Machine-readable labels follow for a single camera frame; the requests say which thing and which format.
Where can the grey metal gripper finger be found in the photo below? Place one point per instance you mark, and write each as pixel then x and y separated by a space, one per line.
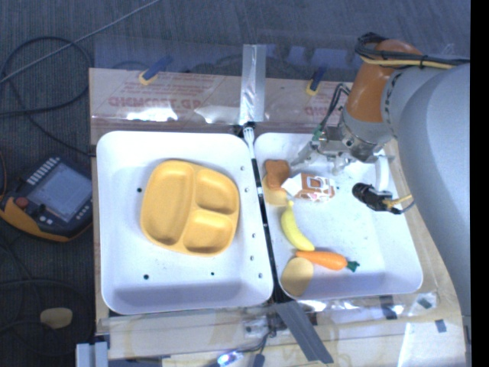
pixel 340 164
pixel 305 155

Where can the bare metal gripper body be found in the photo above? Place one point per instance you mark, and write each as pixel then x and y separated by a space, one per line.
pixel 355 147

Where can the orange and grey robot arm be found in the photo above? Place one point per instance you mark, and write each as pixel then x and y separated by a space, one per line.
pixel 431 128

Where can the brown toy bread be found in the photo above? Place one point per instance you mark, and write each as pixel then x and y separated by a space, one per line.
pixel 276 172

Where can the white and orange carton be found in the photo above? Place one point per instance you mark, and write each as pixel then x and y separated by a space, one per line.
pixel 311 189

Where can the pale yellow round biscuit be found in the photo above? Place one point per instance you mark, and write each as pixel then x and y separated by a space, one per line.
pixel 276 197

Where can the yellow banana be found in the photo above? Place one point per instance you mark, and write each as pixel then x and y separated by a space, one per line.
pixel 294 229

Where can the white plastic tray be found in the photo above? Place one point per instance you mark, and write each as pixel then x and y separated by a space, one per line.
pixel 126 243
pixel 355 243

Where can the orange carrot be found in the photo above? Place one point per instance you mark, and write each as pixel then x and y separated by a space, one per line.
pixel 324 259

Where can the tan oval biscuit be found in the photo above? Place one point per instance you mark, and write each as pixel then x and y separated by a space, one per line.
pixel 297 277

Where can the yellow divided plate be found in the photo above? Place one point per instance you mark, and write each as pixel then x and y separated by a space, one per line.
pixel 172 205

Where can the brown cardboard board red print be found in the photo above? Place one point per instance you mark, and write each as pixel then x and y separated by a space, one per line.
pixel 103 101

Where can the pale yellow oval object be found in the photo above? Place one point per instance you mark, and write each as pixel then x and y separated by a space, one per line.
pixel 56 317

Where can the black cylinder on white bracket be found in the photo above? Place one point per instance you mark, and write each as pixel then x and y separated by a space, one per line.
pixel 366 195

